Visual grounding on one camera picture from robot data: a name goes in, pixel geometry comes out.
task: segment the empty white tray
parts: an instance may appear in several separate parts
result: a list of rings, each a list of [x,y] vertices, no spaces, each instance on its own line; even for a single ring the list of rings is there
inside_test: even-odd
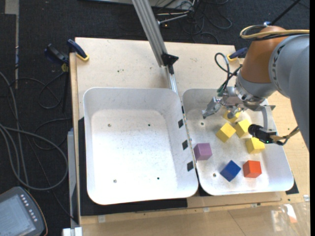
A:
[[[198,189],[179,96],[91,88],[83,96],[87,191],[97,204],[186,198]]]
[[[211,195],[289,190],[294,184],[294,179],[282,146],[266,144],[262,152],[249,154],[245,142],[252,137],[251,135],[239,138],[235,133],[225,143],[216,136],[216,132],[228,122],[223,118],[226,108],[221,107],[217,113],[206,119],[202,116],[202,110],[206,109],[214,96],[217,96],[217,90],[212,88],[189,89],[183,94],[183,106],[192,147],[198,143],[210,143],[213,153],[208,160],[196,161],[202,188]],[[238,121],[243,119],[248,119],[251,124],[263,126],[261,112],[246,110],[241,113]],[[220,174],[230,160],[241,167],[241,171],[231,182]],[[260,161],[262,174],[257,178],[244,177],[243,164],[248,160]]]

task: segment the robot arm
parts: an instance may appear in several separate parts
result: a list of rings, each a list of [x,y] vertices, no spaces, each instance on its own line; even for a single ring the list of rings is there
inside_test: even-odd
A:
[[[260,35],[269,32],[290,32],[276,26],[266,26]],[[265,143],[277,142],[279,137],[272,122],[268,121],[274,106],[262,106],[262,102],[276,90],[289,98],[298,128],[284,138],[301,131],[305,144],[309,142],[309,58],[310,35],[282,34],[266,40],[253,41],[234,87],[227,87],[221,99],[213,99],[203,111],[204,118],[218,110],[214,102],[235,113],[250,109],[262,111],[264,127],[253,124],[249,132]]]

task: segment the cube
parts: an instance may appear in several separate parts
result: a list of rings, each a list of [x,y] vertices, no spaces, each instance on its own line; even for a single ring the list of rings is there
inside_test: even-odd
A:
[[[231,182],[236,175],[240,172],[241,167],[239,167],[233,160],[225,166],[225,168],[220,172],[220,174],[229,182]]]
[[[259,161],[248,160],[243,164],[244,177],[256,178],[261,175],[261,165]]]
[[[229,118],[229,117],[227,117],[227,114],[230,112],[231,111],[229,111],[229,110],[225,111],[223,118],[228,120],[231,123],[234,123],[238,119],[238,117],[240,116],[241,112],[237,112],[233,118]]]
[[[260,153],[265,149],[265,144],[256,137],[251,137],[246,141],[247,151],[250,154]]]
[[[231,126],[230,123],[226,123],[222,128],[216,133],[216,136],[222,141],[226,142],[234,133],[236,132],[235,128]]]
[[[242,121],[239,121],[236,125],[235,125],[235,130],[236,130],[236,134],[238,135],[239,138],[242,138],[246,135],[248,135],[248,127],[250,126],[250,121],[248,119],[244,119]]]
[[[199,143],[193,148],[196,160],[208,160],[212,156],[210,143]]]

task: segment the wooden table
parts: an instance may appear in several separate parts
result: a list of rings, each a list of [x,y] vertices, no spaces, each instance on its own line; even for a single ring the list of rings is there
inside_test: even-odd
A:
[[[84,116],[83,94],[87,89],[92,87],[168,88],[169,86],[165,68],[158,66],[148,41],[95,38],[76,38],[75,41],[90,55],[89,61],[83,62],[75,54],[70,54],[74,147],[78,173],[78,120]],[[174,64],[174,69],[180,98],[184,91],[190,88],[218,88],[226,79],[226,73],[215,64],[214,56],[218,52],[229,55],[235,51],[234,46],[227,45],[170,42],[166,42],[165,45],[169,54],[179,57]],[[230,64],[231,70],[236,69],[239,62],[237,60]],[[278,133],[288,134],[296,127],[290,100],[276,92],[268,98],[268,102],[276,105],[273,118]],[[267,192],[201,197],[197,193],[188,198],[188,207],[185,209],[79,216],[79,225],[83,227],[84,235],[141,236],[167,235],[164,230],[159,230],[158,226],[165,223],[168,226],[165,230],[175,230],[178,235],[191,235],[182,226],[183,223],[187,223],[186,221],[191,221],[204,225],[194,229],[194,235],[203,235],[213,228],[213,225],[206,223],[207,221],[219,223],[224,220],[223,227],[231,225],[233,219],[227,214],[229,210],[251,208],[257,204],[270,206],[304,202],[310,196],[310,161],[301,134],[290,138],[284,150],[299,190],[297,194]],[[80,198],[78,174],[76,180]],[[132,233],[126,232],[130,228],[133,228]]]

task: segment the yellow cube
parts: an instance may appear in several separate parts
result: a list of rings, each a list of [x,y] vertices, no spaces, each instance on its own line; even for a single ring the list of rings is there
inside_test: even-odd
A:
[[[246,147],[248,153],[257,154],[265,149],[265,144],[261,142],[258,138],[252,137],[246,141]]]
[[[236,132],[235,128],[231,126],[230,123],[226,123],[222,128],[216,133],[216,136],[222,141],[226,142],[234,133]]]
[[[242,121],[239,121],[235,125],[236,134],[239,138],[242,138],[243,136],[248,135],[248,127],[250,126],[250,121],[248,119],[244,119]]]
[[[231,111],[229,111],[229,110],[225,111],[225,113],[224,113],[224,115],[223,115],[223,118],[226,119],[226,120],[228,120],[228,121],[231,122],[231,123],[234,123],[234,122],[236,122],[236,120],[237,120],[238,117],[240,116],[241,112],[237,112],[233,118],[229,118],[229,117],[227,117],[227,114],[230,113],[230,112],[231,112]]]

